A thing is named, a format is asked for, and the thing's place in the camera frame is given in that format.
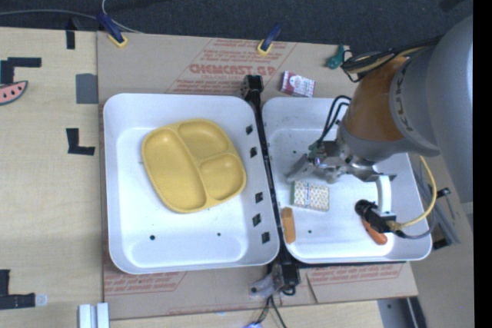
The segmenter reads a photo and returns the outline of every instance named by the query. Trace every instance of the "patterned package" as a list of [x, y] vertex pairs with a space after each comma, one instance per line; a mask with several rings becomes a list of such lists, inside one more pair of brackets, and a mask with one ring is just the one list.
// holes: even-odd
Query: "patterned package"
[[330, 207], [329, 188], [323, 184], [295, 181], [292, 183], [292, 204], [326, 212]]

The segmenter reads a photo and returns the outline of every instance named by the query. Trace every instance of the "yellow plate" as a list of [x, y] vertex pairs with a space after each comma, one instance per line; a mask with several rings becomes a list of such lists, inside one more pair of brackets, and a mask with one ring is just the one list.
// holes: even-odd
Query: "yellow plate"
[[207, 119], [155, 129], [142, 142], [145, 170], [162, 202], [187, 214], [238, 195], [246, 171], [226, 133]]

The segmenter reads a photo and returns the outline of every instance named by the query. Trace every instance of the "yellow cable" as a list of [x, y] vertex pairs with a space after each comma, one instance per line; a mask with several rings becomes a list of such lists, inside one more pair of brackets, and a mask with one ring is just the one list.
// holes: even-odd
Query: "yellow cable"
[[425, 159], [420, 156], [421, 162], [424, 165], [425, 171], [427, 172], [427, 175], [429, 176], [430, 180], [430, 185], [432, 187], [432, 199], [430, 200], [430, 204], [420, 216], [415, 217], [413, 220], [407, 221], [406, 223], [398, 223], [397, 221], [394, 220], [389, 220], [387, 222], [387, 225], [392, 231], [397, 231], [397, 230], [402, 230], [405, 227], [413, 226], [414, 224], [418, 223], [422, 219], [424, 219], [433, 209], [434, 205], [436, 204], [436, 199], [437, 199], [437, 187], [436, 187], [436, 181], [434, 179], [434, 176], [432, 175], [431, 169], [427, 165], [427, 162]]

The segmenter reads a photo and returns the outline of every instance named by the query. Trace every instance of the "small box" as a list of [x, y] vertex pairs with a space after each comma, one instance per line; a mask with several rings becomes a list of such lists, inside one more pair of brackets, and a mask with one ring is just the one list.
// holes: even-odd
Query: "small box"
[[292, 204], [326, 212], [330, 207], [328, 186], [295, 181], [292, 183]]
[[282, 80], [281, 91], [294, 97], [312, 98], [314, 81], [286, 71]]

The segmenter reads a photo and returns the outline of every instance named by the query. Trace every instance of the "blue clamp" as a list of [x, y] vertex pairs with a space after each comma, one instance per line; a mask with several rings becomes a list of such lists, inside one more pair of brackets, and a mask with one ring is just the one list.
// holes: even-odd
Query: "blue clamp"
[[325, 67], [334, 70], [335, 68], [340, 66], [344, 62], [344, 53], [344, 46], [342, 44], [338, 45], [337, 53], [327, 60]]
[[277, 40], [277, 37], [280, 35], [281, 30], [281, 25], [277, 22], [270, 30], [270, 33], [268, 33], [268, 36], [265, 39], [261, 40], [260, 44], [258, 44], [258, 46], [256, 47], [257, 53], [261, 56], [268, 55], [268, 52], [270, 52], [273, 45], [273, 41]]
[[106, 29], [106, 31], [108, 31], [108, 38], [113, 41], [117, 47], [123, 48], [126, 46], [128, 39], [120, 32], [118, 26], [116, 26], [107, 14], [99, 12], [96, 19]]

